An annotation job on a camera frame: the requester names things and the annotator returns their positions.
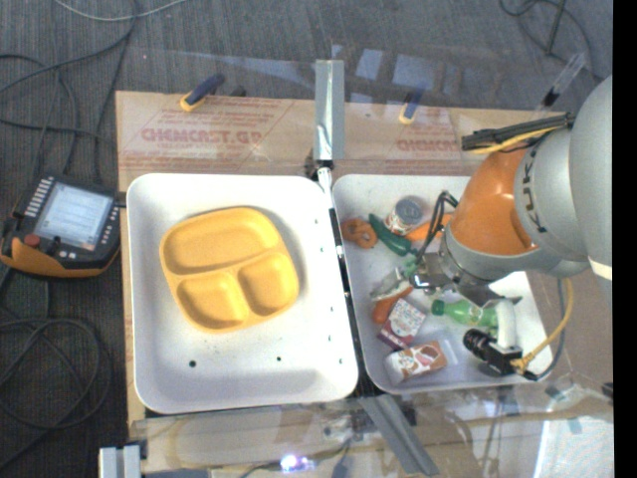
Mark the white plastic tray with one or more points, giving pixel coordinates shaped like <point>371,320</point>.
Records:
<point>239,371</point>
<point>363,267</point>

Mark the brown and white carton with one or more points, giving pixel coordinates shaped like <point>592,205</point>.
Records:
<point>415,361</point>

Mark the orange sausage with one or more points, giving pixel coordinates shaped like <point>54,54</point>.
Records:
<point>385,308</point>

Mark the green chili pepper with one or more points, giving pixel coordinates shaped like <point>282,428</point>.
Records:
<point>393,240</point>

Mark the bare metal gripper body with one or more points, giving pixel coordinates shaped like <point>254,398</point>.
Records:
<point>438,273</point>

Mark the brown cardboard board red print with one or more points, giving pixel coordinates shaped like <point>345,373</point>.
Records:
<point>209,132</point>

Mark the small red and white can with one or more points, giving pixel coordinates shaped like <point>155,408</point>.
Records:
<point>404,217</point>

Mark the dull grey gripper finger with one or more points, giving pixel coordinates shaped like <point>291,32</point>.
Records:
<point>384,292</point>
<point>398,277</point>

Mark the green plastic bottle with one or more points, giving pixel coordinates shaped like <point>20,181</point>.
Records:
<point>460,311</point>

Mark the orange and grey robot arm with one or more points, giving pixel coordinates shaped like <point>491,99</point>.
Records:
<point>497,207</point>

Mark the purple and white carton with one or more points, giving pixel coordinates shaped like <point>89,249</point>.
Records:
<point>402,322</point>

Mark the black cylinder on white bracket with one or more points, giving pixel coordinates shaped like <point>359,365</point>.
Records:
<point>502,356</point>

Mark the brown pretzel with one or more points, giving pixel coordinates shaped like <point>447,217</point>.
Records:
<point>369,239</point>

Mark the yellow divided plate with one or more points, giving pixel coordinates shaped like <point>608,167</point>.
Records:
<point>224,252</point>

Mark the thin black and white rod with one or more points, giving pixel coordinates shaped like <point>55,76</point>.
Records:
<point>343,267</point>

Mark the orange carrot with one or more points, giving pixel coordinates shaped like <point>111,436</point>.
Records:
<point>423,230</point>

